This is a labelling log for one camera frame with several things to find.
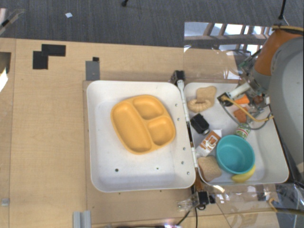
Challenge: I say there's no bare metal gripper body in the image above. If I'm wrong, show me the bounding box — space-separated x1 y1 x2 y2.
246 77 271 109

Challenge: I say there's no orange biscuit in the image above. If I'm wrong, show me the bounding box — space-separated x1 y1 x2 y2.
233 107 249 124

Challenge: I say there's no orange carrot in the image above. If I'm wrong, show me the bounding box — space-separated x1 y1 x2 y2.
234 94 250 105

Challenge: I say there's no green and white can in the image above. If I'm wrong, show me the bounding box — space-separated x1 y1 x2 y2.
235 123 252 140

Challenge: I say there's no white plastic tray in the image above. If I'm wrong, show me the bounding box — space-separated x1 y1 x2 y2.
86 80 197 193
184 82 290 186

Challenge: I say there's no teal bowl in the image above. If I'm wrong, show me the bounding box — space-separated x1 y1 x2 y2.
215 134 256 175

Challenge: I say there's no tan toast slice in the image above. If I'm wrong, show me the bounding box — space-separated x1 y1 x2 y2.
197 155 223 182
196 85 217 104

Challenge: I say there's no beige ribbed doughnut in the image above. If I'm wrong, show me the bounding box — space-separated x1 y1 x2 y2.
187 98 212 113

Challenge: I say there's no orange and white carton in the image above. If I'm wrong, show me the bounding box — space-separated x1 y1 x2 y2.
195 129 223 158

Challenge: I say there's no black box-shaped item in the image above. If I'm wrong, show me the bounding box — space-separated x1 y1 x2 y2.
190 113 210 135

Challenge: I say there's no yellow banana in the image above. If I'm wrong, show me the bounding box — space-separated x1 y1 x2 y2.
231 164 257 183

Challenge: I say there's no thin black and white rod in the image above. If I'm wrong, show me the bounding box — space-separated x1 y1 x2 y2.
177 79 200 190

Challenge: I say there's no orange divided plate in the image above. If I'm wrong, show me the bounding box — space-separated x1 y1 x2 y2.
110 94 177 155

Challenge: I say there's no black block with thin wires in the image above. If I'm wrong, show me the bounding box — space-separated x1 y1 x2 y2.
172 70 186 83
197 190 211 210

